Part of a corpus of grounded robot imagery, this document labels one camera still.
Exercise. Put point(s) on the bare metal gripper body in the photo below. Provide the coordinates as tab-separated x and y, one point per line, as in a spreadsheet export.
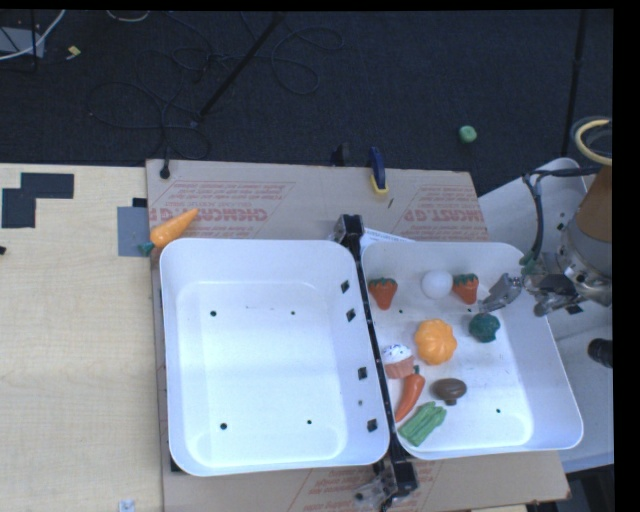
555	287

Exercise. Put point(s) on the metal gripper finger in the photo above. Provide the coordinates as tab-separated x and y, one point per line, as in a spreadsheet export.
501	292

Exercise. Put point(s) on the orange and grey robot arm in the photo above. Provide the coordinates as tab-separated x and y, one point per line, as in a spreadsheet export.
596	215

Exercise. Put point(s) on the red strawberry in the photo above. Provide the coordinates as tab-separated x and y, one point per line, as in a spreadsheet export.
466	289
383	294

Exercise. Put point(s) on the green broccoli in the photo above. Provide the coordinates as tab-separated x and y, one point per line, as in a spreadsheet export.
484	327

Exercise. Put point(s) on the white ball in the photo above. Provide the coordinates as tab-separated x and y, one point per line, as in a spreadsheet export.
436	284

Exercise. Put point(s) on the orange pumpkin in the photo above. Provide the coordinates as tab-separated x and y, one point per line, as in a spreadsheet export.
435	342

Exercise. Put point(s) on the white plastic tray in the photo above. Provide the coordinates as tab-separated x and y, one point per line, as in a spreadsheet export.
515	380
260	360

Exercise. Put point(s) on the brown mushroom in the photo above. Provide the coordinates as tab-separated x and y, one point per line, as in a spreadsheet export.
449	389

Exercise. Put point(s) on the white frosted cupcake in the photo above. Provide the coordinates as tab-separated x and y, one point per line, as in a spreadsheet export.
397	361

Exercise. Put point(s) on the white paper sheet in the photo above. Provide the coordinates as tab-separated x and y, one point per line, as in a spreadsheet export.
385	236

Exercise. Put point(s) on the thin black rod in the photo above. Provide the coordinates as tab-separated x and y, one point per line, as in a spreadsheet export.
371	330

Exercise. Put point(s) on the small orange carrot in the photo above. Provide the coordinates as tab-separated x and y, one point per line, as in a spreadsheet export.
411	394

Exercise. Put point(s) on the green asparagus bundle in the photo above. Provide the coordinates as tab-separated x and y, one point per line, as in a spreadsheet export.
423	424

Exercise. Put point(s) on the small green round object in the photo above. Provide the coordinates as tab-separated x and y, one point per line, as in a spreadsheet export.
467	134

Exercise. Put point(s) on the brown cardboard board red print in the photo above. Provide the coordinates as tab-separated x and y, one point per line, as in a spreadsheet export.
320	200

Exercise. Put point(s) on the large orange carrot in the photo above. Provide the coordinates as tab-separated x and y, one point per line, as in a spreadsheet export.
172	229

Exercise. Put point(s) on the black cylinder on white bracket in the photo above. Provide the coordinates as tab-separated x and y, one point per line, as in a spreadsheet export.
601	352

